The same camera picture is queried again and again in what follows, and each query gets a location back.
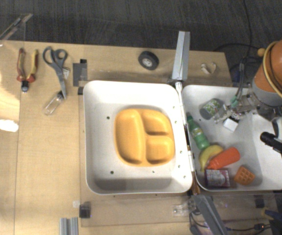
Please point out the red and yellow pliers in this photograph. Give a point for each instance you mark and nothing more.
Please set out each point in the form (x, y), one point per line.
(33, 65)

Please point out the orange divided plate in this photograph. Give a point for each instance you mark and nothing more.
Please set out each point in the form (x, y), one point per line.
(128, 136)

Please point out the purple carton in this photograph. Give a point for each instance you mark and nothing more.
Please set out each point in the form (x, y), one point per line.
(217, 178)

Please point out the clear plastic bottle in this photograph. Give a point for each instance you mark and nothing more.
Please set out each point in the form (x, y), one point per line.
(53, 104)

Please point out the black cylinder on white bracket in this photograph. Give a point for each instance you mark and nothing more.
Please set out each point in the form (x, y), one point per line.
(269, 138)

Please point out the black tape roll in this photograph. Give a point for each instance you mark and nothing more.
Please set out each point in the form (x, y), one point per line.
(148, 60)

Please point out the grey scissors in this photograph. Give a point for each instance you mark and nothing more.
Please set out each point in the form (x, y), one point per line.
(59, 68)

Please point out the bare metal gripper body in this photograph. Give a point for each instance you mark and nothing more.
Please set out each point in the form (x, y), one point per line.
(248, 104)

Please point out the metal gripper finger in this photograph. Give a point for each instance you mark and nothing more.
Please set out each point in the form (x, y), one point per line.
(221, 118)
(229, 108)

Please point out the green plastic bottle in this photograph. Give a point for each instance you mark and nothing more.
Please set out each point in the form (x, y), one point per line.
(197, 133)

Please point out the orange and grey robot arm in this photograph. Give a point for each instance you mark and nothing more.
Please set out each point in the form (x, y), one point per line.
(275, 65)

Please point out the small pale wooden piece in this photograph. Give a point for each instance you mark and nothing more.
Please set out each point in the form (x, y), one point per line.
(208, 68)

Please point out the white plastic tray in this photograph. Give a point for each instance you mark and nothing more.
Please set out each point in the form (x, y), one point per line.
(263, 165)
(99, 141)

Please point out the orange bottle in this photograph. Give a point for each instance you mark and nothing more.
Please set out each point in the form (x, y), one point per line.
(225, 157)

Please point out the yellow banana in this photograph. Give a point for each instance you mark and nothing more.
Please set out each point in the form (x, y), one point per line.
(205, 154)

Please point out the white box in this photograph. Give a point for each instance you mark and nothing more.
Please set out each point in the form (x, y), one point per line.
(230, 125)

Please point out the orange waffle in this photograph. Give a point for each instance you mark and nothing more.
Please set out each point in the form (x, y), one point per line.
(244, 175)

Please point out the green and grey can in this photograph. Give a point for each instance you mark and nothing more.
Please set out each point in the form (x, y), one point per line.
(210, 108)

